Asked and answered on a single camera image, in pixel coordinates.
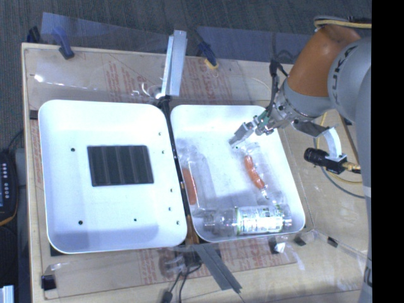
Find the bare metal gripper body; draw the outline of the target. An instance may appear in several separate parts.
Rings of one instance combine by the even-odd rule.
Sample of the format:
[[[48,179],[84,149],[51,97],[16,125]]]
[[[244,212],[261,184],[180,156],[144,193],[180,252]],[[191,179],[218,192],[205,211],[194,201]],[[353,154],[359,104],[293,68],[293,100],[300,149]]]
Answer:
[[[270,135],[276,129],[285,128],[295,119],[295,113],[284,104],[272,99],[265,110],[253,119],[256,135]]]

